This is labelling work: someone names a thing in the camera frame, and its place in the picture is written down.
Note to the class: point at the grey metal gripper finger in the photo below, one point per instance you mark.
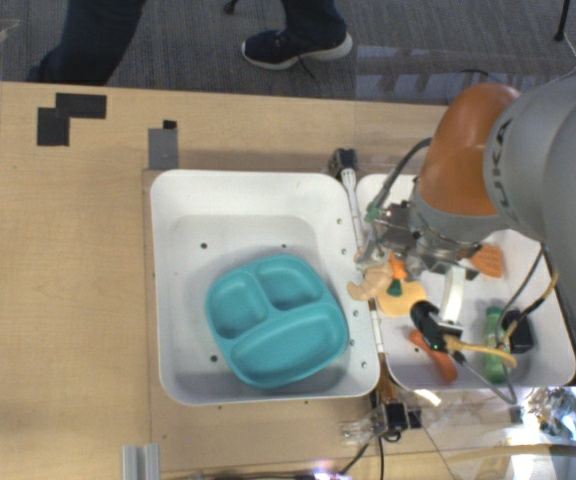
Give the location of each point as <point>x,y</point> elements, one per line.
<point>364,256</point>
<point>381,254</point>

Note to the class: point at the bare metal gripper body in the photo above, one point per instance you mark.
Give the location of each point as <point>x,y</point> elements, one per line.
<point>398,228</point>

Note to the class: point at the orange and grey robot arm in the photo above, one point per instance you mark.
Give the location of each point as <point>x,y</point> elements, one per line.
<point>543,168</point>

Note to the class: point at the orange carrot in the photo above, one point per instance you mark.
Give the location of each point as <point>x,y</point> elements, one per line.
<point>398,269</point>

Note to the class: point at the tan croissant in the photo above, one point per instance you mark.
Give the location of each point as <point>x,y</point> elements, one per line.
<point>370,285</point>

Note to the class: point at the yellow biscuit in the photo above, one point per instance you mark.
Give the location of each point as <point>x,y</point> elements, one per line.
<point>400,304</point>

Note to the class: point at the orange pizza slice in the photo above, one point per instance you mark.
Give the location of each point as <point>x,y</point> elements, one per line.
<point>489,262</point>

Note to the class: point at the blue divided plate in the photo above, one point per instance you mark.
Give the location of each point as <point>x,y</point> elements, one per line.
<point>278,328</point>

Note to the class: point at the white plastic tray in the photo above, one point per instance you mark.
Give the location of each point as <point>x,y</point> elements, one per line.
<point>248,208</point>
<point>533,368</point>

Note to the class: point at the orange sausage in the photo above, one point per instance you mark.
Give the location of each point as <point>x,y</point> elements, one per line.
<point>445,365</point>

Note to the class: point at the green bottle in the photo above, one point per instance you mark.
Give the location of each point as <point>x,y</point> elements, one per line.
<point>493,368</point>

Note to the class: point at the black box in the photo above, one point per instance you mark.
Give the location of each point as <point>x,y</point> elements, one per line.
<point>522,335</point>

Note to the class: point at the person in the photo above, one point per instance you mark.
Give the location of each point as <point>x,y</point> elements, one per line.
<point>108,18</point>

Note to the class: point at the black cylinder on white bracket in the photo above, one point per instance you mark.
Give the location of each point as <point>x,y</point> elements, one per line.
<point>430,324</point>

